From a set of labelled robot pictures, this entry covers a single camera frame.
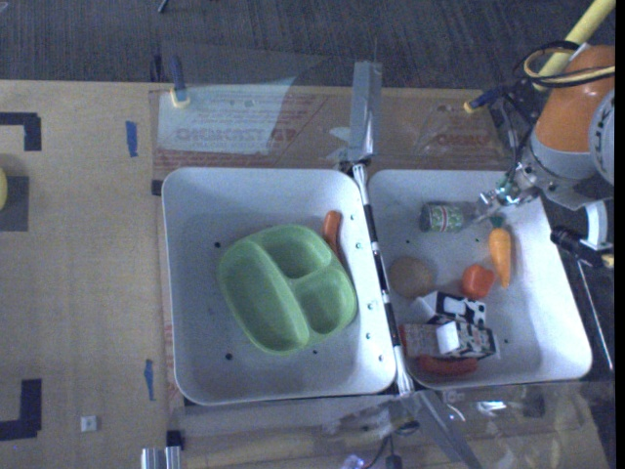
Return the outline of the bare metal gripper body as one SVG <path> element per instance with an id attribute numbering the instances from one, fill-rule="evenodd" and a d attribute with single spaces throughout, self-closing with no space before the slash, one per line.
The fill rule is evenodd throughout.
<path id="1" fill-rule="evenodd" d="M 502 205 L 521 205 L 539 195 L 575 211 L 594 202 L 613 200 L 613 186 L 594 169 L 572 177 L 560 176 L 530 161 L 519 163 L 497 185 L 497 201 Z"/>

